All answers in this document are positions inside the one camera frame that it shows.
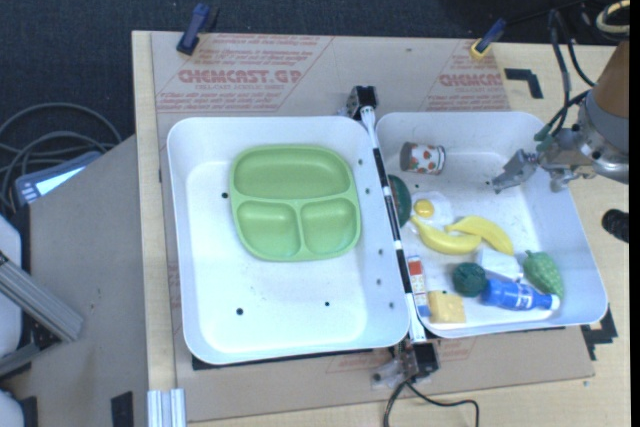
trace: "yellow banana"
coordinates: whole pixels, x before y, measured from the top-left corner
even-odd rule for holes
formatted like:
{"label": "yellow banana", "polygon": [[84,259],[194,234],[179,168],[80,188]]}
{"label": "yellow banana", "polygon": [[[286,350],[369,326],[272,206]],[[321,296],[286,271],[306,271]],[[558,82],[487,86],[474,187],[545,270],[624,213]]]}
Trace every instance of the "yellow banana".
{"label": "yellow banana", "polygon": [[513,243],[509,235],[496,223],[479,215],[463,217],[456,223],[448,224],[444,229],[446,232],[461,231],[462,233],[479,235],[496,251],[513,256]]}
{"label": "yellow banana", "polygon": [[411,222],[418,228],[420,239],[425,246],[447,255],[464,255],[476,249],[482,238],[478,235],[449,235],[429,224],[422,223],[415,215]]}

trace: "green plastic plate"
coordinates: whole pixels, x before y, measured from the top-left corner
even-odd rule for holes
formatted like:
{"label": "green plastic plate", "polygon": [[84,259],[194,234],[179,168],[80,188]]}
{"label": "green plastic plate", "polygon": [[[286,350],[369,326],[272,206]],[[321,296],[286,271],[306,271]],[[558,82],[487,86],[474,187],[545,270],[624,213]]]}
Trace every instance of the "green plastic plate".
{"label": "green plastic plate", "polygon": [[360,237],[351,168],[319,146],[260,146],[231,167],[233,220],[251,254],[271,261],[334,258]]}

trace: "black cable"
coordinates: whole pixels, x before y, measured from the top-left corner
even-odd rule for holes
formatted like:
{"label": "black cable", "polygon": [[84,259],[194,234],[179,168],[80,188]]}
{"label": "black cable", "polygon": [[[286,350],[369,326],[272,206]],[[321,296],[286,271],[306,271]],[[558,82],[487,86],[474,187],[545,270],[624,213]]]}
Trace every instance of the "black cable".
{"label": "black cable", "polygon": [[[109,131],[113,134],[116,142],[118,143],[122,142],[122,136],[107,118],[105,118],[98,112],[92,109],[89,109],[88,107],[84,107],[82,105],[69,103],[69,102],[49,102],[49,103],[41,103],[41,104],[33,105],[31,107],[27,107],[26,109],[23,109],[20,112],[17,112],[16,114],[14,114],[2,125],[0,125],[0,136],[7,129],[7,127],[11,125],[13,122],[17,121],[20,118],[25,117],[27,114],[30,114],[32,112],[39,111],[39,110],[44,110],[44,109],[71,109],[79,112],[84,112],[85,114],[90,115],[91,117],[97,119],[99,122],[104,124],[109,129]],[[17,148],[13,148],[12,146],[9,146],[7,144],[0,145],[0,148],[5,151],[9,151],[13,153],[17,153],[19,151]]]}
{"label": "black cable", "polygon": [[[89,109],[88,107],[69,102],[42,103],[23,109],[0,125],[0,136],[2,136],[13,123],[34,112],[59,109],[72,110],[89,115],[91,118],[97,120],[107,128],[115,142],[99,142],[91,137],[68,130],[60,130],[45,134],[35,139],[24,148],[17,148],[10,144],[0,142],[0,153],[4,152],[9,154],[9,158],[11,159],[8,165],[0,167],[0,177],[2,177],[0,180],[0,213],[3,215],[7,215],[10,210],[15,212],[13,202],[11,201],[12,198],[10,197],[12,178],[18,174],[25,175],[31,166],[42,167],[45,165],[57,165],[77,156],[80,152],[87,152],[91,150],[98,150],[101,153],[106,153],[108,150],[122,142],[122,136],[118,130],[104,116],[92,109]],[[40,145],[57,139],[70,139],[76,141],[76,143],[64,148],[46,148],[43,150],[38,149],[36,151]]]}
{"label": "black cable", "polygon": [[475,400],[465,399],[465,400],[459,400],[457,402],[439,402],[437,400],[433,400],[433,399],[427,397],[426,395],[423,395],[422,393],[420,393],[413,386],[413,384],[411,384],[411,380],[412,379],[407,379],[406,381],[401,382],[397,386],[397,388],[394,390],[394,392],[391,394],[391,397],[389,397],[389,400],[387,402],[387,406],[385,407],[385,410],[384,410],[384,415],[382,417],[382,425],[383,425],[383,427],[389,427],[389,417],[391,416],[391,409],[393,408],[393,404],[396,402],[397,398],[400,396],[400,393],[402,393],[402,390],[404,389],[405,386],[407,386],[413,393],[415,393],[422,400],[424,400],[425,402],[428,402],[429,404],[433,404],[434,406],[439,406],[439,407],[457,407],[457,406],[463,406],[465,404],[471,404],[475,408],[475,411],[476,411],[475,427],[479,427],[479,425],[480,425],[480,406],[478,405],[478,403]]}
{"label": "black cable", "polygon": [[564,23],[564,19],[559,11],[554,12],[554,21],[556,25],[560,28],[560,32],[562,32],[562,36],[564,38],[565,43],[567,44],[567,48],[569,50],[569,56],[571,57],[571,63],[573,64],[574,69],[580,75],[580,78],[584,80],[589,86],[595,87],[597,84],[592,81],[587,75],[584,73],[580,64],[578,63],[578,58],[576,56],[576,51],[573,45],[573,40],[569,37],[569,31]]}
{"label": "black cable", "polygon": [[569,109],[569,107],[579,104],[580,102],[582,102],[582,100],[584,100],[587,96],[587,94],[589,94],[589,91],[584,91],[582,93],[580,93],[579,95],[574,96],[573,98],[571,98],[566,105],[563,105],[562,108],[555,113],[555,115],[553,116],[553,118],[551,118],[551,120],[549,121],[549,123],[547,123],[547,125],[549,127],[553,127],[553,125],[555,124],[555,122],[563,115],[563,113],[567,112],[567,109]]}
{"label": "black cable", "polygon": [[7,210],[6,210],[7,207],[13,208],[13,205],[8,199],[9,186],[11,183],[11,176],[13,174],[13,171],[15,167],[18,165],[18,163],[20,162],[20,159],[22,159],[27,153],[29,153],[32,148],[38,146],[39,144],[52,141],[54,139],[78,139],[78,140],[90,143],[91,145],[98,148],[102,153],[107,152],[107,148],[103,146],[101,143],[99,143],[98,141],[90,137],[77,134],[75,132],[67,131],[67,130],[52,132],[50,134],[43,135],[35,139],[34,141],[31,141],[27,146],[25,146],[24,148],[18,151],[18,153],[15,155],[15,157],[9,164],[7,171],[5,172],[4,179],[2,180],[2,186],[0,187],[0,202],[1,202],[0,206],[2,207],[3,214],[7,213]]}
{"label": "black cable", "polygon": [[551,133],[552,136],[558,134],[558,132],[562,129],[564,122],[567,118],[568,105],[569,105],[569,94],[571,92],[571,76],[569,75],[569,70],[567,69],[567,65],[565,64],[564,57],[562,56],[562,52],[560,51],[560,43],[558,39],[558,31],[555,27],[555,22],[557,21],[558,12],[555,10],[551,10],[549,13],[549,30],[551,31],[551,46],[553,48],[553,53],[556,56],[556,60],[558,61],[558,66],[560,67],[560,73],[562,75],[562,89],[564,95],[563,109],[560,112],[560,120],[558,121],[558,126]]}
{"label": "black cable", "polygon": [[[552,8],[551,10],[562,11],[562,10],[564,10],[566,8],[577,6],[578,4],[584,4],[585,2],[590,2],[590,1],[592,1],[592,0],[573,0],[571,2],[567,2],[566,4],[562,4],[561,6],[556,6],[556,7]],[[510,25],[510,26],[513,26],[513,25],[517,25],[517,24],[522,23],[522,22],[527,22],[529,20],[533,20],[534,18],[540,18],[541,16],[545,16],[545,15],[549,14],[549,11],[550,11],[549,9],[544,9],[544,10],[536,11],[534,13],[521,15],[521,16],[513,18],[513,19],[508,19],[507,20],[507,24]]]}

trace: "green food toy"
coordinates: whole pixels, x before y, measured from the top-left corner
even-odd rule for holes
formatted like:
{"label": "green food toy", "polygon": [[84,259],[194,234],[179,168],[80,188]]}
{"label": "green food toy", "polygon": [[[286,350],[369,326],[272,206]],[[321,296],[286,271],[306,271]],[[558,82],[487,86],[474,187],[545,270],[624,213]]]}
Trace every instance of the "green food toy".
{"label": "green food toy", "polygon": [[544,294],[555,294],[560,299],[564,295],[564,285],[560,271],[553,259],[544,252],[525,251],[527,257],[522,263],[525,277]]}
{"label": "green food toy", "polygon": [[453,286],[464,297],[476,297],[487,286],[484,269],[477,263],[461,263],[453,271]]}
{"label": "green food toy", "polygon": [[397,176],[389,175],[389,188],[398,214],[400,226],[407,224],[411,216],[411,193],[406,184]]}

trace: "small cup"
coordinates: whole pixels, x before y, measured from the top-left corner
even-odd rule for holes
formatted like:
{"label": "small cup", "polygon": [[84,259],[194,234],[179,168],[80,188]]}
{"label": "small cup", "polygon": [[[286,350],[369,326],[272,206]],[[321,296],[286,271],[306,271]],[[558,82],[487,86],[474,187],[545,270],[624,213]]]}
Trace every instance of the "small cup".
{"label": "small cup", "polygon": [[404,143],[400,150],[400,169],[414,173],[439,175],[444,167],[444,146]]}

